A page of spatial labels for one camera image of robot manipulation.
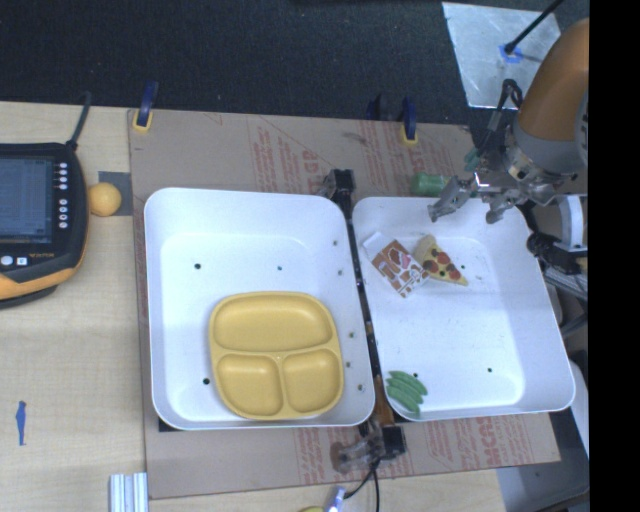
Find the blue clamp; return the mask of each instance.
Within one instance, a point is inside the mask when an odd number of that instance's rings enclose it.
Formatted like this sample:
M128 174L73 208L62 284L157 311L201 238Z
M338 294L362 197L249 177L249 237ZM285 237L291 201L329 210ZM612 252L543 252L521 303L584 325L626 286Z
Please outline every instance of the blue clamp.
M151 120L153 119L153 104L158 95L158 82L147 80L144 84L144 92L142 93L142 102L140 108L133 117L133 128L140 132L147 132L151 128Z
M418 136L416 135L416 106L409 96L402 100L402 120L404 142L406 144L416 144L418 142Z
M367 121L390 121L392 116L389 115L389 100L384 92L376 96L367 105L366 117Z

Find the orange ball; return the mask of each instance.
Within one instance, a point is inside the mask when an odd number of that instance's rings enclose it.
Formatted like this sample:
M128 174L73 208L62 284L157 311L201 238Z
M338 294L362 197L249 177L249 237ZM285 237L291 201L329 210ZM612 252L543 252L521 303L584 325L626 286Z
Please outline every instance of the orange ball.
M94 215L109 217L121 204L122 194L112 183L101 182L89 187L89 208Z

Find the green peas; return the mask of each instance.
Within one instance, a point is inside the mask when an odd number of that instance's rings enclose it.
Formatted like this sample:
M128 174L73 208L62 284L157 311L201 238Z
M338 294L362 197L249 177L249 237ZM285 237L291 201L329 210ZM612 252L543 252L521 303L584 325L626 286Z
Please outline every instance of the green peas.
M387 395L414 413L420 412L422 396L427 394L427 388L416 377L400 370L389 372L387 381Z

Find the white tray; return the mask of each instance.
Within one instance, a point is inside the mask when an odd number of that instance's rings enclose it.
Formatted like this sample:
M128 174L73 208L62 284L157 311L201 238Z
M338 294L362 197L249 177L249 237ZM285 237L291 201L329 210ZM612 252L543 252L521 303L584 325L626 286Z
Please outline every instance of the white tray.
M437 199L365 198L353 212L362 274L383 377L417 374L428 388L420 412L391 404L413 421L561 410L575 384L537 260L517 209L496 224L472 199L433 223ZM376 231L412 251L431 233L469 280L427 280L402 298L367 260Z
M144 224L152 397L166 423L213 430L366 421L375 394L346 223L337 205L318 196L167 188L147 201ZM257 421L224 405L211 373L209 316L223 298L256 291L308 293L333 315L344 392L331 410Z

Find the green object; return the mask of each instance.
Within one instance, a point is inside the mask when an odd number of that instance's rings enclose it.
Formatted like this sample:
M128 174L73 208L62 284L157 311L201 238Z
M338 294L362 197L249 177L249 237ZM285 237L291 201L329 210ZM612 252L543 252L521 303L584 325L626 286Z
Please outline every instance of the green object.
M391 398L396 399L411 412L420 412L420 407L418 406L418 404L411 398L410 395L405 393L402 389L395 386L387 386L387 394Z
M438 197L448 181L448 176L417 172L411 177L411 193L414 196Z
M391 377L394 379L398 379L405 382L406 384L411 386L413 389L415 389L419 394L421 395L427 394L427 388L422 382L418 380L417 377L414 377L413 375L410 375L407 372L403 372L401 370L390 371L389 375L391 375Z
M418 393L415 388L411 387L409 384L401 381L400 379L387 379L387 386L398 388L399 390L404 391L417 404L421 404L424 401L422 400L422 395Z
M474 172L480 164L480 154L478 153L478 150L476 148L471 148L471 150L464 156L464 161L466 162L464 170L467 172Z

